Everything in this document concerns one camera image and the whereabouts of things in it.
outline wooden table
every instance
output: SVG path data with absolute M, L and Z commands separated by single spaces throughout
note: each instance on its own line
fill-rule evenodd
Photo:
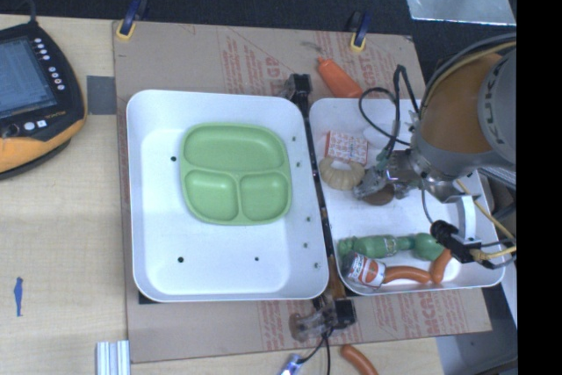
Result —
M 0 29 L 27 20 L 0 16 Z M 111 20 L 38 21 L 84 90 L 87 76 L 114 76 Z M 115 115 L 90 115 L 60 155 L 0 182 L 0 373 L 94 374 L 96 343 L 127 339 L 117 151 Z M 21 315 L 14 296 L 18 278 Z M 434 338 L 357 347 L 381 375 L 443 373 Z M 338 350 L 331 347 L 331 373 L 357 373 Z M 131 373 L 277 373 L 290 354 L 133 364 Z M 322 350 L 300 373 L 326 369 Z

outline white tray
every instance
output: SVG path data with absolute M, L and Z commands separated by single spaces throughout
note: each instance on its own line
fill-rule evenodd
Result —
M 289 212 L 270 224 L 216 225 L 184 202 L 181 139 L 206 122 L 268 127 L 284 142 Z M 155 301 L 311 299 L 328 284 L 321 217 L 302 114 L 280 97 L 144 90 L 126 109 L 133 275 Z
M 363 103 L 367 117 L 377 126 L 392 131 L 394 120 L 394 105 L 390 100 L 365 99 Z M 410 142 L 411 133 L 407 130 L 411 123 L 409 112 L 413 110 L 409 100 L 400 101 L 400 136 L 402 141 Z M 310 111 L 310 125 L 313 131 L 313 141 L 318 163 L 324 157 L 326 137 L 330 130 L 346 132 L 355 136 L 364 136 L 369 141 L 368 162 L 370 167 L 380 150 L 388 142 L 383 134 L 370 126 L 361 115 L 356 99 L 324 98 L 315 102 Z M 396 149 L 404 148 L 397 143 Z M 462 181 L 473 194 L 483 194 L 482 183 L 476 173 L 472 177 L 464 177 Z M 337 191 L 327 186 L 323 181 L 322 191 L 326 200 L 328 218 L 331 226 L 335 249 L 337 243 L 351 236 L 367 236 L 372 234 L 406 235 L 420 232 L 429 233 L 430 223 L 426 219 L 422 206 L 420 190 L 412 190 L 404 199 L 394 199 L 385 206 L 371 206 L 363 200 L 354 198 L 352 191 Z M 486 196 L 479 198 L 488 209 Z M 458 226 L 458 209 L 453 205 L 443 205 L 431 195 L 426 195 L 426 204 L 432 220 L 445 220 Z M 483 242 L 496 242 L 497 234 L 494 224 L 480 211 L 476 211 L 476 235 Z M 500 247 L 486 248 L 486 251 L 500 250 Z M 387 266 L 411 265 L 428 270 L 429 262 L 413 257 L 411 251 L 402 251 L 397 255 L 382 260 Z M 431 283 L 421 285 L 411 280 L 395 280 L 382 285 L 376 291 L 370 287 L 351 285 L 343 279 L 346 286 L 353 292 L 363 295 L 375 295 L 392 292 L 439 291 L 443 289 L 472 288 L 496 285 L 504 275 L 504 269 L 489 270 L 477 263 L 461 264 L 451 260 L 440 285 Z

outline screen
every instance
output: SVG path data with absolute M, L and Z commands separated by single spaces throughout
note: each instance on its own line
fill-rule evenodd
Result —
M 0 42 L 0 119 L 56 105 L 26 38 Z

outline toy sausage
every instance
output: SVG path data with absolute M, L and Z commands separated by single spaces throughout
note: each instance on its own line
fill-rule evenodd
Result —
M 340 353 L 344 359 L 353 364 L 361 375 L 378 375 L 377 369 L 371 364 L 371 361 L 355 347 L 346 343 L 342 346 Z
M 414 280 L 418 283 L 427 283 L 431 279 L 431 275 L 426 270 L 412 266 L 387 267 L 383 284 L 403 278 Z
M 443 275 L 445 273 L 445 268 L 452 258 L 452 254 L 449 249 L 444 249 L 441 255 L 431 264 L 431 269 L 429 272 L 431 274 L 431 281 L 434 283 L 441 283 L 443 281 Z

